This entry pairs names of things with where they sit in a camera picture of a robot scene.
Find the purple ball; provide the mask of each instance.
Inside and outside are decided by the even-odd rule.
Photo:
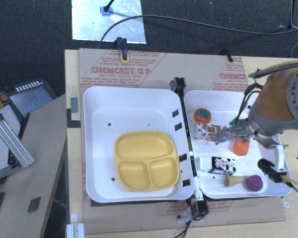
[[[263,187],[263,181],[258,175],[246,179],[246,186],[252,191],[259,191]]]

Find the yellow plate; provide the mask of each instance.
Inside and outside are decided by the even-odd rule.
[[[119,181],[129,190],[160,190],[178,182],[177,153],[165,133],[151,130],[124,133],[115,141],[114,156]]]

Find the red tomato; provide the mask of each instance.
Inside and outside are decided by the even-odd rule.
[[[211,120],[211,113],[207,109],[197,109],[194,112],[194,120],[201,123],[209,123]]]

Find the black floor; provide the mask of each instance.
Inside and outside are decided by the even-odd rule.
[[[141,0],[141,3],[143,14],[265,33],[285,31],[280,26],[288,26],[291,12],[291,0]],[[0,87],[43,78],[57,95],[65,93],[64,50],[96,48],[98,44],[72,40],[71,8],[71,0],[0,0]],[[293,24],[298,26],[298,0]],[[298,31],[253,35],[156,18],[145,18],[144,25],[147,44],[129,45],[130,50],[217,55],[227,48],[232,55],[284,58],[290,57],[292,48],[298,44]],[[105,49],[112,47],[112,43],[102,44]],[[298,46],[293,56],[298,58]],[[64,180],[61,176],[60,187]],[[51,216],[63,220],[66,200],[60,202],[63,196],[57,197]],[[59,234],[62,223],[51,224],[55,222],[49,222],[46,237],[62,237]]]

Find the toy ice cream cone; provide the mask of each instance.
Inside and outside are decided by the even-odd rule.
[[[226,187],[234,186],[238,183],[245,182],[247,177],[225,176],[224,183]]]

